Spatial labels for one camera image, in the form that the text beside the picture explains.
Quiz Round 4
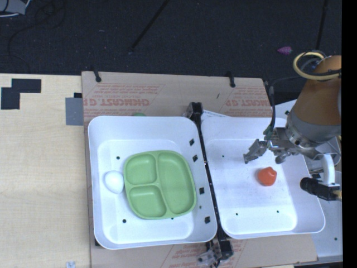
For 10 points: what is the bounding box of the orange toy fruit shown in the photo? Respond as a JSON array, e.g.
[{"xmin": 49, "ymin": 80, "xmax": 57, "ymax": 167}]
[{"xmin": 257, "ymin": 166, "xmax": 278, "ymax": 187}]

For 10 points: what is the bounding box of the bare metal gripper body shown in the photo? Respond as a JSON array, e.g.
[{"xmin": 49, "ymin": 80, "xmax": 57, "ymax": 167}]
[{"xmin": 266, "ymin": 127, "xmax": 322, "ymax": 156}]

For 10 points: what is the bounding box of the black block with thin wires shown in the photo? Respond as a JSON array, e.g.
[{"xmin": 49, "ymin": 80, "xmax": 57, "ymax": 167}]
[{"xmin": 216, "ymin": 238, "xmax": 234, "ymax": 261}]

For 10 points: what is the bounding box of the brown cardboard board red print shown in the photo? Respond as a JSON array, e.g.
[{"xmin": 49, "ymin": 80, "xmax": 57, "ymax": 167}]
[{"xmin": 80, "ymin": 70, "xmax": 319, "ymax": 268}]

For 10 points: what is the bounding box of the white plastic tray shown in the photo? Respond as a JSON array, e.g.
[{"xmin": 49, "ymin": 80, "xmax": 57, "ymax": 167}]
[
  {"xmin": 87, "ymin": 115, "xmax": 218, "ymax": 251},
  {"xmin": 200, "ymin": 116, "xmax": 326, "ymax": 240}
]

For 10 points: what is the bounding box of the white egg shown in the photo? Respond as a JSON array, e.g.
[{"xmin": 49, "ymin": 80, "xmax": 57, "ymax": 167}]
[{"xmin": 104, "ymin": 170, "xmax": 125, "ymax": 194}]

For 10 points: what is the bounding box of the black cylinder on white bracket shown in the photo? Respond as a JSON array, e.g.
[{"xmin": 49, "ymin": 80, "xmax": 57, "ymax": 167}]
[{"xmin": 300, "ymin": 152, "xmax": 342, "ymax": 202}]

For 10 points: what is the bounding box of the green divided plate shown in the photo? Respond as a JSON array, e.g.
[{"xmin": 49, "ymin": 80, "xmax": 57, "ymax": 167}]
[{"xmin": 123, "ymin": 150, "xmax": 197, "ymax": 221}]

